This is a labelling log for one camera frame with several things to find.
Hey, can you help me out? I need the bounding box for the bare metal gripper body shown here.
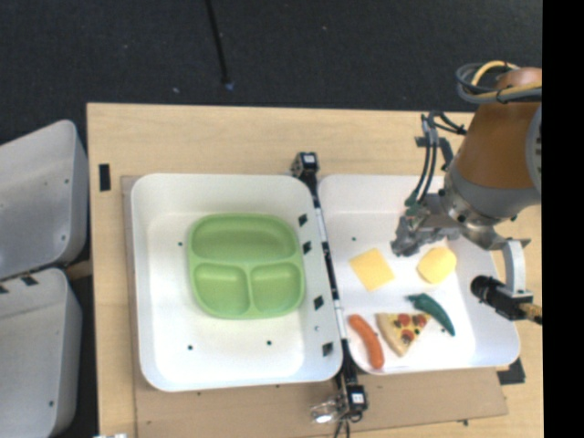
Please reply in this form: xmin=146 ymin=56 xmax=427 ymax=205
xmin=395 ymin=197 xmax=505 ymax=251

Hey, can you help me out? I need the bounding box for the yellow rounded block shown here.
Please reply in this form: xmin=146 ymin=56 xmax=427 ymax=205
xmin=415 ymin=245 xmax=458 ymax=286

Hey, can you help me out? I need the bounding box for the yellow cheese slice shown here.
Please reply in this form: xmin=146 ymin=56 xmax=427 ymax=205
xmin=348 ymin=246 xmax=397 ymax=293

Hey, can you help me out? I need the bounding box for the green chili pepper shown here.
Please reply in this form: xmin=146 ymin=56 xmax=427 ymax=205
xmin=406 ymin=292 xmax=457 ymax=338

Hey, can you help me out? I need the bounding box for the thin black and white rod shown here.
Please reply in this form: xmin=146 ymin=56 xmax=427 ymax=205
xmin=304 ymin=171 xmax=358 ymax=388

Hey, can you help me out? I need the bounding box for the pizza slice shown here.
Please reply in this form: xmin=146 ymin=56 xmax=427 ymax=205
xmin=374 ymin=311 xmax=432 ymax=359

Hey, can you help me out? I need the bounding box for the orange sausage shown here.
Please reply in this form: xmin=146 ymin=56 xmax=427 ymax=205
xmin=348 ymin=313 xmax=386 ymax=370

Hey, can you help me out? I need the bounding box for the white plastic tray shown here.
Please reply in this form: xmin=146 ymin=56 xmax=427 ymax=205
xmin=317 ymin=172 xmax=522 ymax=376
xmin=130 ymin=172 xmax=345 ymax=393

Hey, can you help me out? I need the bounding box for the green divided plate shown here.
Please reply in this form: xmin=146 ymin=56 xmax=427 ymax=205
xmin=185 ymin=213 xmax=307 ymax=321

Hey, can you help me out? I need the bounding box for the black cylinder on white bracket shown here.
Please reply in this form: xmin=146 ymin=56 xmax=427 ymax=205
xmin=470 ymin=238 xmax=535 ymax=321

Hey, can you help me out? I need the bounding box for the black block with thin wires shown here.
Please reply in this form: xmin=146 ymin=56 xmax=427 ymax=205
xmin=342 ymin=382 xmax=369 ymax=422
xmin=290 ymin=151 xmax=319 ymax=178

